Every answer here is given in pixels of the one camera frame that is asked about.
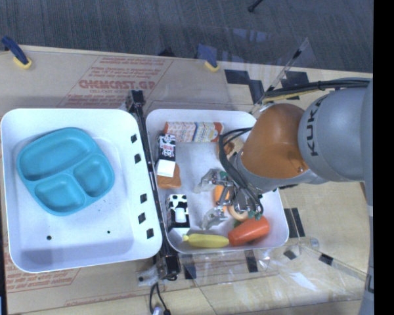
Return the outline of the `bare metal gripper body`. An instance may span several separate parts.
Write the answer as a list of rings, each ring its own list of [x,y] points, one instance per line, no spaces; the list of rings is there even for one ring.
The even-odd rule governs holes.
[[[228,205],[237,213],[263,213],[261,198],[263,196],[258,192],[250,192],[236,186],[229,189]]]

